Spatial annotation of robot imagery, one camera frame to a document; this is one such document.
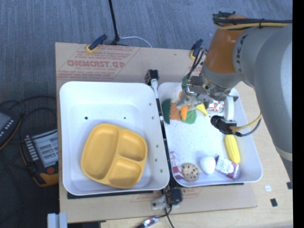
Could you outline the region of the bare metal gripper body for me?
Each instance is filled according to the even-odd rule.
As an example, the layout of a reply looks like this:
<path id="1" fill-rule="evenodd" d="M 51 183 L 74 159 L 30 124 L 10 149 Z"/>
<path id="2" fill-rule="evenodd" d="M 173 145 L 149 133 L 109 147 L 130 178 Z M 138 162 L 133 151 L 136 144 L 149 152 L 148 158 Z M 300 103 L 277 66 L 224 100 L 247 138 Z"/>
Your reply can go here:
<path id="1" fill-rule="evenodd" d="M 237 84 L 238 76 L 185 76 L 182 79 L 186 94 L 207 95 L 217 101 L 224 101 Z"/>

